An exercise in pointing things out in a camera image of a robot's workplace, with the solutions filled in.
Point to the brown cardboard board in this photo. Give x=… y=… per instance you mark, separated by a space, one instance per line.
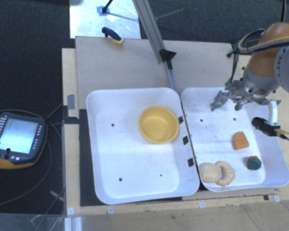
x=125 y=66

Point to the black cylinder on white bracket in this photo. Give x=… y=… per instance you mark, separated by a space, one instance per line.
x=263 y=126

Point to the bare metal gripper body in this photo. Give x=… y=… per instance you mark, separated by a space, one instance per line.
x=240 y=90

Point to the white plastic tray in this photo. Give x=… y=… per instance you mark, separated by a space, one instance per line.
x=214 y=138
x=132 y=162

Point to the orange bread slice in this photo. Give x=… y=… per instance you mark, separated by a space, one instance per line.
x=240 y=141

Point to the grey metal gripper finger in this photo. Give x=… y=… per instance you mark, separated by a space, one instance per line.
x=219 y=101
x=240 y=104

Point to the yellow bowl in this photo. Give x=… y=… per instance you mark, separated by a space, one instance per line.
x=159 y=126

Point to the green round toy vegetable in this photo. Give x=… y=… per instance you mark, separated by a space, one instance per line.
x=254 y=163

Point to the beige round bun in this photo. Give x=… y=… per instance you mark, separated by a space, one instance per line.
x=208 y=172

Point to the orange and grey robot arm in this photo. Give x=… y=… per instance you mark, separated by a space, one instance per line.
x=267 y=61

